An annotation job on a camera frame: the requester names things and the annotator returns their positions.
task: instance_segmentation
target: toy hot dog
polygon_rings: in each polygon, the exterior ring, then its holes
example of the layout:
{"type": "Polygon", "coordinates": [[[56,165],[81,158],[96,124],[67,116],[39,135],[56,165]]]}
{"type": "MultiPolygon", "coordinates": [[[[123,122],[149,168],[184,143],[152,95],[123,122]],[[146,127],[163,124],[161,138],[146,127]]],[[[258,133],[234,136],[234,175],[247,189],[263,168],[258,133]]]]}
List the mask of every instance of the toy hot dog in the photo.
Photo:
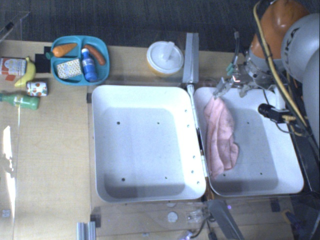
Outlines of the toy hot dog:
{"type": "Polygon", "coordinates": [[[89,44],[85,44],[83,46],[83,48],[87,48],[89,50],[90,54],[96,58],[96,60],[98,61],[98,63],[101,66],[106,64],[105,58],[103,57],[103,55],[96,48],[94,48],[93,46],[91,46],[89,44]]]}

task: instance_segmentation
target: teal connector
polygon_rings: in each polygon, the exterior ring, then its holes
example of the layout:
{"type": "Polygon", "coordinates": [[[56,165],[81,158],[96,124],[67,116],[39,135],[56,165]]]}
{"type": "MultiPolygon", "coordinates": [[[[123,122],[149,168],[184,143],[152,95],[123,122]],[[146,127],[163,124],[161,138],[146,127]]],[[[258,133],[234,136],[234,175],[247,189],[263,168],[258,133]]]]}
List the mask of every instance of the teal connector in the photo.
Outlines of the teal connector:
{"type": "Polygon", "coordinates": [[[235,70],[235,66],[233,63],[230,63],[227,67],[226,67],[226,75],[227,76],[231,76],[233,74],[235,70]]]}

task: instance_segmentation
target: carrot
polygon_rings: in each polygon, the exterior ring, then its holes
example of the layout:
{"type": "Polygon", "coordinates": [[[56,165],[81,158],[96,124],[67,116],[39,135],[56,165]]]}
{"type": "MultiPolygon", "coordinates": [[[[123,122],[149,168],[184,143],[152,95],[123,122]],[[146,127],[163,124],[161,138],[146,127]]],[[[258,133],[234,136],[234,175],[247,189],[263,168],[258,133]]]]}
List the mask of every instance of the carrot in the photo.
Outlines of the carrot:
{"type": "Polygon", "coordinates": [[[47,57],[47,59],[51,59],[53,56],[60,58],[66,55],[76,46],[77,46],[76,42],[61,44],[61,45],[55,46],[52,49],[52,52],[47,52],[45,56],[47,57]]]}
{"type": "Polygon", "coordinates": [[[106,60],[105,58],[103,57],[103,55],[96,49],[94,48],[93,46],[89,45],[89,44],[85,44],[83,46],[83,48],[87,48],[89,50],[89,53],[91,55],[93,55],[96,60],[98,61],[98,63],[103,66],[104,64],[106,64],[106,60]]]}

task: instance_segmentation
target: blue bottle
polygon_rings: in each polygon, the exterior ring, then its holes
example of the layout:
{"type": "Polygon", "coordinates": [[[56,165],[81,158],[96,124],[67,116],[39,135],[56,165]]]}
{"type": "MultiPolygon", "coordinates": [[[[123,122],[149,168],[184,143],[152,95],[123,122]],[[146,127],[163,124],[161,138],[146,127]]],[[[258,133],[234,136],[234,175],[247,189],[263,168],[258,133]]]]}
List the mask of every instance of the blue bottle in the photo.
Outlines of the blue bottle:
{"type": "Polygon", "coordinates": [[[94,60],[90,57],[89,50],[87,48],[83,48],[81,50],[83,59],[82,59],[82,68],[84,72],[84,78],[88,82],[96,82],[98,80],[96,67],[94,60]]]}

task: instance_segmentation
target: green bottle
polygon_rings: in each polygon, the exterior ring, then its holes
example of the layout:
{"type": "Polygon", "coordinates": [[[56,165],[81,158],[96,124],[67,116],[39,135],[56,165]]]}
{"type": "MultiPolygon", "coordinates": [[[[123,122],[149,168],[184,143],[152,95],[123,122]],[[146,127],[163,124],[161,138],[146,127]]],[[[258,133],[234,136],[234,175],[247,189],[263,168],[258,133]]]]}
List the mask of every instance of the green bottle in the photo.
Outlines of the green bottle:
{"type": "Polygon", "coordinates": [[[38,97],[30,97],[27,95],[21,94],[11,94],[5,95],[0,93],[0,102],[8,102],[12,106],[16,106],[20,108],[26,108],[31,110],[37,110],[39,107],[39,98],[38,97]]]}

